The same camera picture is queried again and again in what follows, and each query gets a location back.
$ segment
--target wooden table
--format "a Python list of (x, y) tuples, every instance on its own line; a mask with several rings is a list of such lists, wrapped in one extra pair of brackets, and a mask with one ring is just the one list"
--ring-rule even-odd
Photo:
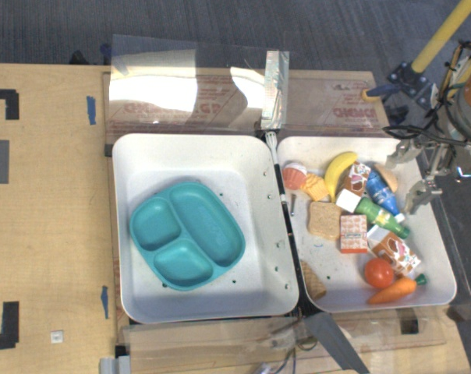
[[(0, 184), (0, 333), (3, 302), (19, 303), (19, 342), (0, 350), (0, 372), (97, 372), (117, 337), (104, 157), (106, 66), (0, 64), (0, 89), (19, 93), (19, 120), (5, 120), (8, 184)], [(87, 97), (96, 101), (95, 124)], [(101, 300), (108, 290), (108, 318)], [(372, 372), (470, 372), (455, 324), (437, 308), (443, 344), (372, 351)], [(63, 331), (63, 342), (51, 341)], [(250, 372), (250, 367), (223, 372)], [(328, 357), (298, 372), (338, 370)]]

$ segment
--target blue bottle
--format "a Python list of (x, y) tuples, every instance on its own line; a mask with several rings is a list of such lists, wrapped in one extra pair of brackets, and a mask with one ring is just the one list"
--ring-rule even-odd
[(366, 183), (366, 190), (370, 195), (370, 198), (377, 205), (386, 209), (393, 216), (400, 214), (395, 194), (390, 190), (380, 174), (374, 169), (370, 171), (369, 178)]

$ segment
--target gray metal leg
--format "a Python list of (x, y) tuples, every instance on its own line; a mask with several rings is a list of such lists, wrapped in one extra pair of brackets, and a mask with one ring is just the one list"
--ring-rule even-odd
[(306, 328), (343, 370), (350, 369), (359, 374), (369, 374), (369, 370), (329, 313), (320, 312), (306, 317), (303, 321)]

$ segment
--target dark gray floor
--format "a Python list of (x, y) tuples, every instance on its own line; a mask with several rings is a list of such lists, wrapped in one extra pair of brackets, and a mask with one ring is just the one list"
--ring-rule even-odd
[[(378, 84), (411, 61), (460, 0), (0, 0), (0, 62), (66, 64), (75, 50), (102, 63), (113, 34), (279, 48), (293, 69), (367, 70)], [(471, 15), (425, 74), (439, 83)], [(471, 362), (471, 181), (440, 178), (439, 222), (450, 242), (454, 305)]]

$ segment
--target green bottle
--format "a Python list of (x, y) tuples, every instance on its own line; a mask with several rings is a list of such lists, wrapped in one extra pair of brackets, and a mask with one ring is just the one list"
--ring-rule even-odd
[(386, 228), (400, 238), (407, 238), (409, 235), (408, 228), (403, 227), (391, 213), (372, 202), (369, 198), (363, 197), (360, 200), (359, 205), (355, 208), (355, 213), (366, 215), (370, 223), (377, 224), (380, 228)]

